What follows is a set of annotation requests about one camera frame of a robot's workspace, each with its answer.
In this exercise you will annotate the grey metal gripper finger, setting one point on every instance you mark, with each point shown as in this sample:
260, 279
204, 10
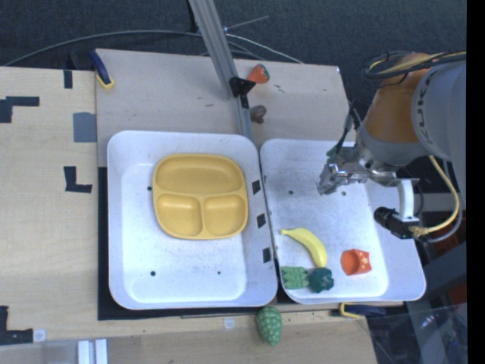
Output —
324, 183
340, 183

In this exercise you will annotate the yellow divided plate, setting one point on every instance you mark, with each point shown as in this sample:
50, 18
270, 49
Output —
199, 195

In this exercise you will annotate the brown toy food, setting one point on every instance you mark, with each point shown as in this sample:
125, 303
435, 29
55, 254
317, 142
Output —
257, 113

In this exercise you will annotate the pale wood board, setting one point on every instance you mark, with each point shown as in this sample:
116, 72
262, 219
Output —
170, 97

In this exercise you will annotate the yellow banana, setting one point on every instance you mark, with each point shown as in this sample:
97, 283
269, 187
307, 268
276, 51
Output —
312, 243

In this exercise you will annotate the dark green broccoli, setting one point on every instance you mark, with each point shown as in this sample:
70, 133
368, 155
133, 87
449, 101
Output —
320, 280

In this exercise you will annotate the green grapes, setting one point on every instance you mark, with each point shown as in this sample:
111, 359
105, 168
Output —
270, 326

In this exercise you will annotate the black cylinder on white bracket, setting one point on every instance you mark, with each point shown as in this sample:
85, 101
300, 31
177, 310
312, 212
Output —
394, 220

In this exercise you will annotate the light green toy vegetable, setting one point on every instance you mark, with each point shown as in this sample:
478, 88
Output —
294, 277

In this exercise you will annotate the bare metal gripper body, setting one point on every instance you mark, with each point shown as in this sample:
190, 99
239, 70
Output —
360, 167

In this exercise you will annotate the white plastic tray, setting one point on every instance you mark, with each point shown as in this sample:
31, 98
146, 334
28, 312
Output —
182, 271
333, 218

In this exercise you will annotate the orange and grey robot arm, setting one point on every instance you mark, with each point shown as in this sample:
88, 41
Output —
420, 108

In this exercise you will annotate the red strawberry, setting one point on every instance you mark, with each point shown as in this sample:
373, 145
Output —
258, 74

